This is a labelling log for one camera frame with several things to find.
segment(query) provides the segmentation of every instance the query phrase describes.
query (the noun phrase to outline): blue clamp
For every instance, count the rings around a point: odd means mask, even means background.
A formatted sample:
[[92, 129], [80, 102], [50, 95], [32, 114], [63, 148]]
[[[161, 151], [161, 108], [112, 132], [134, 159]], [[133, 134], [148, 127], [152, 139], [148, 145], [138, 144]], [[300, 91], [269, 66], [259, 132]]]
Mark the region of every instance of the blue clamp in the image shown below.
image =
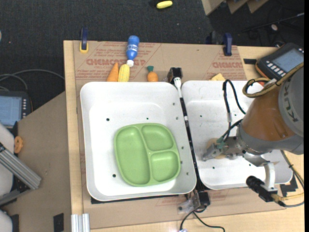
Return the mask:
[[232, 35], [230, 33], [225, 33], [223, 36], [223, 52], [225, 56], [232, 55]]
[[81, 53], [87, 53], [88, 52], [88, 42], [87, 42], [87, 37], [88, 37], [88, 29], [87, 28], [82, 28], [81, 31], [81, 42], [79, 45], [79, 50]]

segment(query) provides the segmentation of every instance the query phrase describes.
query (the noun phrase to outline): toy corn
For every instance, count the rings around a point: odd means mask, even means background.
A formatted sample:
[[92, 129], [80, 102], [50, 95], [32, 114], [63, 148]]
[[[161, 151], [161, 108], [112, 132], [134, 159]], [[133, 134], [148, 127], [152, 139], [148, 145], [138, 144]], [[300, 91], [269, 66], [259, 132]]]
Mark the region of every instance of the toy corn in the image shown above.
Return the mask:
[[118, 82], [128, 82], [130, 78], [130, 67], [127, 64], [120, 66]]

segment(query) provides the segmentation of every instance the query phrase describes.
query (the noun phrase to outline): green divided plate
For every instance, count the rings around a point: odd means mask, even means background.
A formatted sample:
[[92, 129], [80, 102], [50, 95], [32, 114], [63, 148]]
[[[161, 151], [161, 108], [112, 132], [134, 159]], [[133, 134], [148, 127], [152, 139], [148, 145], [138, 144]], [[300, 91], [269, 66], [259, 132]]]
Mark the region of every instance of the green divided plate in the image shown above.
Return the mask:
[[168, 182], [180, 172], [180, 158], [170, 130], [161, 124], [122, 127], [114, 137], [114, 150], [122, 178], [144, 187]]

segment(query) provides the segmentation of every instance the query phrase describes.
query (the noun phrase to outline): toy bottle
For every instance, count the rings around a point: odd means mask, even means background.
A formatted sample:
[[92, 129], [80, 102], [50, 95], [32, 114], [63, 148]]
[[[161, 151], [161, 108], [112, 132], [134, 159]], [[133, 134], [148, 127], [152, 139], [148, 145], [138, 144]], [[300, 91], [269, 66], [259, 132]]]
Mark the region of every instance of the toy bottle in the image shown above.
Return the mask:
[[129, 67], [133, 67], [134, 65], [134, 58], [137, 56], [139, 43], [140, 39], [135, 35], [131, 35], [128, 39], [126, 47], [126, 57], [127, 57], [126, 64]]

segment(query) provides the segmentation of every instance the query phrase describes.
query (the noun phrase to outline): dark carpet floor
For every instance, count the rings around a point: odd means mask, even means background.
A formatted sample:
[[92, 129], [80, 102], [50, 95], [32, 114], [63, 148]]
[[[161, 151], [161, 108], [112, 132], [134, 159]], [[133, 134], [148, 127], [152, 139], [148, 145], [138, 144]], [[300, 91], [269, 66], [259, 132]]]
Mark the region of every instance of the dark carpet floor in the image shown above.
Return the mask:
[[[126, 41], [136, 34], [141, 42], [204, 44], [215, 32], [220, 44], [225, 32], [233, 44], [274, 46], [293, 42], [304, 46], [304, 17], [279, 25], [276, 34], [266, 28], [254, 35], [241, 30], [304, 12], [304, 0], [270, 0], [251, 14], [244, 5], [234, 14], [223, 3], [206, 16], [201, 0], [173, 0], [173, 6], [158, 11], [153, 0], [0, 0], [0, 75], [43, 69], [64, 75], [63, 41], [78, 40], [87, 26], [88, 39]], [[33, 109], [64, 91], [61, 78], [44, 72], [19, 75], [27, 85]], [[1, 80], [0, 86], [24, 90], [17, 78]]]

